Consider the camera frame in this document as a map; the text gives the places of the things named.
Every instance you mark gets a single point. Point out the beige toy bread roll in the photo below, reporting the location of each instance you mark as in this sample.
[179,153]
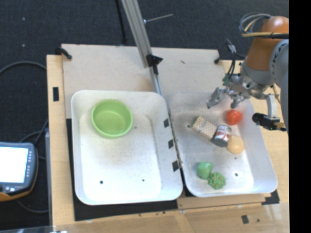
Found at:
[235,144]

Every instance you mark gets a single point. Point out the green bowl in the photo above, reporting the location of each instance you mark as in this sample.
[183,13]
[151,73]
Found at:
[111,119]

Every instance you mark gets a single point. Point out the green toy pepper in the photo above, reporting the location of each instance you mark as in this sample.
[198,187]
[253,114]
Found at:
[204,170]

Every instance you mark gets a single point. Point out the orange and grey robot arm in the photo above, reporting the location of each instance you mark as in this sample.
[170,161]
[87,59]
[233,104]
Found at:
[263,50]

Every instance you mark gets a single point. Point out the red toy tomato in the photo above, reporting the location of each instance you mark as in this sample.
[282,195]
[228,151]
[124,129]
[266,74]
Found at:
[233,117]

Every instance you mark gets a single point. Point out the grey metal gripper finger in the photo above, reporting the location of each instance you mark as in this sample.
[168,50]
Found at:
[217,97]
[237,101]

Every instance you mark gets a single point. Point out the white plastic tray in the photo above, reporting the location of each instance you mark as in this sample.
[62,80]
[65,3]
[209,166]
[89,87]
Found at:
[218,159]
[121,159]

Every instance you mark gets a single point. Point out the green toy broccoli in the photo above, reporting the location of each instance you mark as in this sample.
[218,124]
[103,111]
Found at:
[217,180]

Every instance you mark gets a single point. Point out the black cylinder on white bracket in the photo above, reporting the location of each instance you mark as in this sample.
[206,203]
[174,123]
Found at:
[266,121]

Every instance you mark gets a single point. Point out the thin rod between trays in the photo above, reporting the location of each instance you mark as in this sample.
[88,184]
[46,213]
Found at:
[175,139]

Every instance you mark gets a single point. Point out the pale flat board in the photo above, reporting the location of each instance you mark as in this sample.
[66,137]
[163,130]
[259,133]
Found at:
[109,67]

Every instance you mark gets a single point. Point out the red and white can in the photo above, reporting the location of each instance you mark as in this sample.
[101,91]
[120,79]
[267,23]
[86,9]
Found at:
[221,136]

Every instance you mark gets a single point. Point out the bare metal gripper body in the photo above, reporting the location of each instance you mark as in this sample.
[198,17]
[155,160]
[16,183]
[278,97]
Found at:
[250,87]

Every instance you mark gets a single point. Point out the beige patterned carton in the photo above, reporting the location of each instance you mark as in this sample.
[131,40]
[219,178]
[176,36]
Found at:
[204,127]

